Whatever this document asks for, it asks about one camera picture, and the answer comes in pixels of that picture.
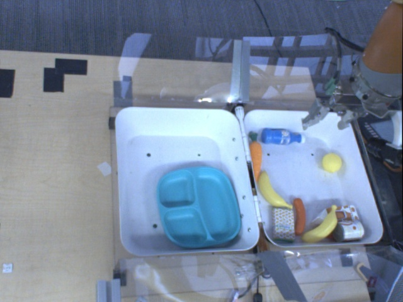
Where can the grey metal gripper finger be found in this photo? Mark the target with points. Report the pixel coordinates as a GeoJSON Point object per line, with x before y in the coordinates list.
{"type": "Point", "coordinates": [346, 120]}
{"type": "Point", "coordinates": [313, 114]}

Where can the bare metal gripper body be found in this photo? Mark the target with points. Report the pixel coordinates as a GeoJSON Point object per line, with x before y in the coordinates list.
{"type": "Point", "coordinates": [349, 99]}

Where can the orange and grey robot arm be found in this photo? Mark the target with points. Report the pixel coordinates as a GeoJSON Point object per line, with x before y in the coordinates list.
{"type": "Point", "coordinates": [385, 39]}

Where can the blue plastic bottle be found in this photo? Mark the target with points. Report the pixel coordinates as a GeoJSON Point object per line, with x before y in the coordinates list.
{"type": "Point", "coordinates": [277, 136]}

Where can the yellow ball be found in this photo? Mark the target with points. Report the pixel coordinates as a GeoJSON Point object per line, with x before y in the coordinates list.
{"type": "Point", "coordinates": [332, 162]}

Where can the white plastic tray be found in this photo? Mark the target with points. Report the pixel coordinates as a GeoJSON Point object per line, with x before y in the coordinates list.
{"type": "Point", "coordinates": [292, 168]}
{"type": "Point", "coordinates": [176, 131]}

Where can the orange carrot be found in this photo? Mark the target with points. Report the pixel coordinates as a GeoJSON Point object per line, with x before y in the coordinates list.
{"type": "Point", "coordinates": [256, 159]}

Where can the yellow banana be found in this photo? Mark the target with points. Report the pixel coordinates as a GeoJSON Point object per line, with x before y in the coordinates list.
{"type": "Point", "coordinates": [322, 230]}
{"type": "Point", "coordinates": [270, 192]}

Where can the white and orange packet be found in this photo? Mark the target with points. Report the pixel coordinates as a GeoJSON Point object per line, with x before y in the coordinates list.
{"type": "Point", "coordinates": [348, 213]}

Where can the red sausage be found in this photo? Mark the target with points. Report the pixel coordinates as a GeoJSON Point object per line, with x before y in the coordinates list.
{"type": "Point", "coordinates": [299, 215]}

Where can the white and orange can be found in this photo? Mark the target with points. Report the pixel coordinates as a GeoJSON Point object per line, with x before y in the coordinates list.
{"type": "Point", "coordinates": [350, 231]}

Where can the blue divided plate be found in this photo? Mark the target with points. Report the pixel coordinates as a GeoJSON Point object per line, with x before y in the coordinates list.
{"type": "Point", "coordinates": [198, 206]}

